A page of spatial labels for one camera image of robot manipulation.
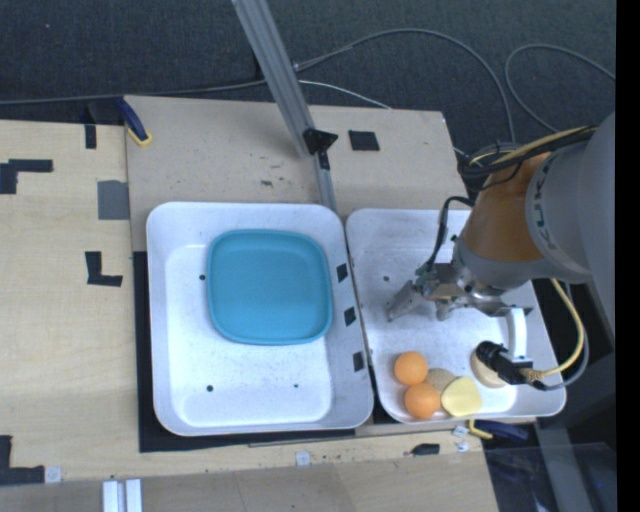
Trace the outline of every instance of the orange fruit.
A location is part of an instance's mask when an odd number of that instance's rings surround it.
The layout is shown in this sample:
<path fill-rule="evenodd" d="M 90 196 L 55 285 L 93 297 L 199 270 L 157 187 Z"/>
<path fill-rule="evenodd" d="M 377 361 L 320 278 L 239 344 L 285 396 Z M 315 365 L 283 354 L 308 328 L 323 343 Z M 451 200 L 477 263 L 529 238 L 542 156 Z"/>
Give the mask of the orange fruit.
<path fill-rule="evenodd" d="M 393 364 L 393 374 L 403 384 L 413 386 L 427 378 L 429 365 L 420 352 L 410 351 L 400 354 Z"/>
<path fill-rule="evenodd" d="M 440 393 L 428 382 L 415 384 L 405 391 L 404 406 L 414 418 L 429 419 L 440 409 Z"/>

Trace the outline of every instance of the blue tray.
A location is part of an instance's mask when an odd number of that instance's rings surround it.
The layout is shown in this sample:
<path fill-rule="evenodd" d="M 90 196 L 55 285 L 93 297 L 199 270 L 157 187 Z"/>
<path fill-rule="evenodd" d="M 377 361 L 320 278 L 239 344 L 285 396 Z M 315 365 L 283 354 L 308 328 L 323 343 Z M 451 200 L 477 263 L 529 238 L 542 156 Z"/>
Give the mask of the blue tray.
<path fill-rule="evenodd" d="M 207 257 L 207 299 L 216 329 L 241 343 L 309 343 L 324 336 L 333 317 L 324 251 L 288 231 L 217 237 Z"/>

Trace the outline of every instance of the white tray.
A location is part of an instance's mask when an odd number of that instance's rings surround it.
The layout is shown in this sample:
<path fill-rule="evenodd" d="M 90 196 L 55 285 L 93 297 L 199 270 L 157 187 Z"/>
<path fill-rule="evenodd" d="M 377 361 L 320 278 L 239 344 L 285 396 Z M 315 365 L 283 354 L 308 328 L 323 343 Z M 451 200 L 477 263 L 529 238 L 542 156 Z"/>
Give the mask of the white tray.
<path fill-rule="evenodd" d="M 207 249 L 236 229 L 291 231 L 320 244 L 334 309 L 324 337 L 258 346 L 215 330 L 206 302 Z M 147 220 L 147 251 L 153 402 L 165 428 L 183 436 L 343 429 L 369 417 L 364 337 L 344 228 L 334 212 L 317 205 L 165 203 Z"/>
<path fill-rule="evenodd" d="M 440 411 L 429 420 L 416 420 L 406 412 L 406 387 L 393 376 L 393 362 L 400 353 L 417 350 L 431 368 L 445 368 L 456 376 L 468 375 L 475 380 L 470 356 L 478 343 L 508 341 L 505 319 L 459 309 L 440 322 L 435 318 L 435 305 L 428 301 L 393 322 L 387 321 L 386 304 L 405 282 L 415 279 L 415 270 L 431 255 L 438 215 L 436 210 L 363 209 L 347 219 L 347 240 L 378 395 L 384 409 L 401 423 L 437 423 L 451 418 Z M 449 239 L 460 233 L 467 217 L 467 211 L 449 212 L 449 233 L 438 262 L 451 260 L 453 243 Z M 505 301 L 534 308 L 526 317 L 527 356 L 533 359 L 534 367 L 557 366 L 531 283 L 510 291 Z M 545 382 L 555 384 L 560 377 L 552 376 Z M 551 416 L 562 409 L 566 398 L 564 389 L 544 392 L 526 385 L 491 389 L 476 383 L 483 407 L 469 418 Z"/>

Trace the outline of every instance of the black connector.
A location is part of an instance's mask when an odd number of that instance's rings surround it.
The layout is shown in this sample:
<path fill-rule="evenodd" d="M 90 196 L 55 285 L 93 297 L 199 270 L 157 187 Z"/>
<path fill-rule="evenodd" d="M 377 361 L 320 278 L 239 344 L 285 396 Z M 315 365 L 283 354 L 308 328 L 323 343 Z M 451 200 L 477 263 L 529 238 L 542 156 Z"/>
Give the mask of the black connector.
<path fill-rule="evenodd" d="M 533 362 L 512 361 L 506 357 L 507 353 L 506 348 L 492 341 L 483 341 L 476 348 L 478 359 L 495 371 L 502 380 L 508 384 L 528 384 L 527 378 L 521 370 L 532 368 Z"/>

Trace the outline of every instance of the robotic arm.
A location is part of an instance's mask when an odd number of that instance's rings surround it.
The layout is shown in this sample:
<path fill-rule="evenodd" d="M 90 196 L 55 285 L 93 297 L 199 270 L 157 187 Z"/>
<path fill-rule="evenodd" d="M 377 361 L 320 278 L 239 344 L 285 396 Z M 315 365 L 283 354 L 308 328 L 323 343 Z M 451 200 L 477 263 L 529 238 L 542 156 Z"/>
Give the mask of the robotic arm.
<path fill-rule="evenodd" d="M 490 167 L 496 172 L 455 240 L 452 260 L 435 263 L 446 236 L 447 203 L 434 253 L 394 297 L 389 321 L 421 299 L 436 304 L 441 321 L 460 307 L 513 315 L 502 295 L 531 279 L 593 280 L 615 336 L 615 113 L 597 129 L 541 139 Z M 483 343 L 476 350 L 480 360 L 501 363 L 495 352 L 504 349 Z M 492 369 L 510 383 L 524 382 L 508 375 L 513 368 Z"/>

